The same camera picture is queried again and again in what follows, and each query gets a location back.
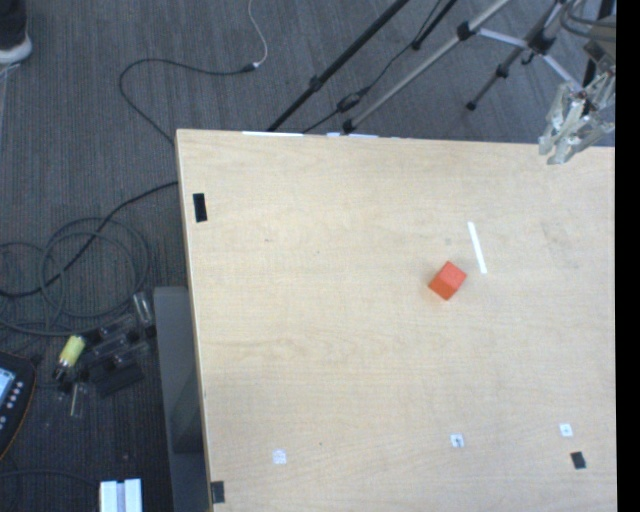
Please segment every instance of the table surface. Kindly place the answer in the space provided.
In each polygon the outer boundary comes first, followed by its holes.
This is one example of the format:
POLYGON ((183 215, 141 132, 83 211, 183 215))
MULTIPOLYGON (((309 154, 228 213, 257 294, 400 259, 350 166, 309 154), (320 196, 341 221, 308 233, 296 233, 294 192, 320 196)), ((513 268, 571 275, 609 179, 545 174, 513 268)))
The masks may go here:
POLYGON ((216 512, 617 510, 613 148, 176 147, 216 512))

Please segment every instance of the tripod stand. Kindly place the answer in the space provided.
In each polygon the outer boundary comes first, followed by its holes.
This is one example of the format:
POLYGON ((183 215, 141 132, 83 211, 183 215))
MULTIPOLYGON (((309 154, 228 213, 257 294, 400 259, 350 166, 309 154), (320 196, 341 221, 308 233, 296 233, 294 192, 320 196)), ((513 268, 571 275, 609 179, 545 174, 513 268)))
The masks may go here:
POLYGON ((579 90, 580 84, 578 84, 578 82, 576 82, 555 59, 547 54, 548 50, 555 42, 556 35, 561 28, 560 18, 564 10, 569 6, 567 0, 554 0, 553 5, 543 14, 543 16, 531 28, 531 30, 529 30, 524 39, 517 39, 482 28, 482 25, 484 23, 486 23, 491 17, 498 13, 509 2, 510 0, 496 0, 491 6, 489 6, 485 11, 480 13, 474 19, 472 19, 471 21, 465 21, 460 24, 456 29, 455 37, 450 39, 447 43, 436 50, 425 62, 423 62, 414 71, 407 75, 403 80, 400 81, 400 83, 398 83, 393 89, 391 89, 380 99, 378 99, 362 114, 354 117, 353 119, 348 119, 347 121, 345 121, 345 123, 343 124, 345 133, 353 132, 362 121, 368 118, 371 114, 378 110, 378 108, 384 105, 389 99, 395 96, 398 92, 404 89, 407 85, 409 85, 413 80, 415 80, 418 76, 420 76, 423 72, 425 72, 428 68, 435 64, 438 60, 440 60, 440 58, 444 57, 458 44, 466 41, 474 35, 482 35, 484 37, 513 45, 515 46, 515 49, 509 54, 507 59, 498 66, 494 76, 492 76, 487 84, 485 84, 478 95, 472 101, 467 103, 467 108, 469 110, 474 110, 476 108, 480 99, 487 93, 487 91, 498 80, 498 78, 507 78, 510 66, 522 54, 522 52, 527 49, 531 51, 531 55, 529 56, 529 59, 527 61, 523 61, 523 64, 531 62, 534 56, 540 55, 544 59, 544 61, 558 75, 563 78, 563 80, 570 82, 575 90, 579 90))
POLYGON ((410 0, 396 0, 389 8, 384 11, 380 17, 367 29, 364 33, 356 39, 349 48, 347 48, 342 55, 340 55, 320 76, 314 76, 309 81, 308 89, 303 92, 300 97, 280 116, 276 119, 269 128, 268 132, 276 131, 282 123, 284 123, 296 110, 298 110, 304 103, 318 92, 322 86, 327 82, 342 66, 344 66, 351 57, 353 57, 360 48, 362 48, 382 27, 384 27, 410 0))

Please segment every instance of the white strip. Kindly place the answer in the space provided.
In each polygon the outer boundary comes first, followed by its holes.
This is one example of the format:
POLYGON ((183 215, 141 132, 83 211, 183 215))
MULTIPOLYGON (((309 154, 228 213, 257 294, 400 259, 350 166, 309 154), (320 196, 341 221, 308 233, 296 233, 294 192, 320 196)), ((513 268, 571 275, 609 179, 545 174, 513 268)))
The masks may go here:
POLYGON ((263 137, 304 137, 302 133, 282 132, 242 132, 244 135, 262 135, 263 137))
POLYGON ((142 512, 142 480, 140 480, 139 478, 125 480, 124 489, 124 512, 142 512))
POLYGON ((118 512, 118 482, 100 483, 100 512, 118 512))
POLYGON ((468 222, 469 234, 471 235, 471 242, 473 243, 473 250, 476 251, 476 259, 478 260, 478 266, 480 272, 487 273, 487 265, 484 262, 484 256, 482 255, 482 247, 480 247, 480 240, 478 239, 478 233, 476 232, 476 225, 473 222, 468 222))
POLYGON ((489 39, 495 39, 496 41, 501 41, 503 43, 512 44, 513 46, 517 46, 518 48, 522 48, 523 50, 527 49, 527 43, 522 39, 517 39, 505 34, 500 34, 499 32, 494 32, 493 30, 481 28, 478 31, 478 35, 488 37, 489 39))
POLYGON ((118 482, 116 494, 118 495, 118 512, 127 512, 127 495, 122 482, 118 482))
POLYGON ((354 137, 356 139, 377 139, 377 135, 368 135, 366 133, 350 133, 349 137, 354 137))
POLYGON ((564 69, 556 59, 554 59, 550 55, 543 55, 542 58, 547 64, 549 64, 549 66, 551 66, 551 68, 556 73, 558 73, 558 75, 560 75, 562 79, 566 80, 571 84, 571 87, 573 88, 573 92, 578 92, 579 90, 582 89, 582 86, 578 83, 578 81, 575 78, 573 78, 569 74, 569 72, 566 69, 564 69))

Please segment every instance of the white cable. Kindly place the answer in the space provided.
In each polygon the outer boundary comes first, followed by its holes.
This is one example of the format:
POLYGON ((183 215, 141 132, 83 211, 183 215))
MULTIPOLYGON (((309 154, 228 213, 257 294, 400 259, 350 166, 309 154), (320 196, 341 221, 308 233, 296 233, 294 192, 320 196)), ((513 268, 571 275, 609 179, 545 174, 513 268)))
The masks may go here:
POLYGON ((260 30, 258 23, 256 23, 256 20, 253 17, 253 14, 251 13, 252 4, 253 4, 253 0, 249 0, 249 5, 247 7, 247 11, 249 12, 249 19, 251 20, 253 27, 256 29, 256 32, 258 32, 260 39, 262 40, 262 46, 264 46, 264 56, 258 62, 253 63, 253 67, 258 68, 259 66, 264 64, 264 62, 267 60, 267 57, 269 56, 269 46, 267 45, 267 40, 265 39, 264 35, 262 35, 262 31, 260 30))

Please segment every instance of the small paper piece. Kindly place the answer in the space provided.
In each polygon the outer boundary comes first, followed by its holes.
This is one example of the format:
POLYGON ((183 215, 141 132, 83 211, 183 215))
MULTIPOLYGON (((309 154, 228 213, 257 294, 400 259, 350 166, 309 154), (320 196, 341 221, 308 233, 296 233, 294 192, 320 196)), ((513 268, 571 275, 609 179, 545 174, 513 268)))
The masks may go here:
POLYGON ((464 448, 464 437, 462 434, 451 434, 451 446, 454 448, 464 448))
POLYGON ((286 464, 287 452, 284 450, 273 450, 271 454, 274 464, 286 464))
POLYGON ((560 433, 562 437, 573 437, 573 429, 568 423, 560 423, 560 433))

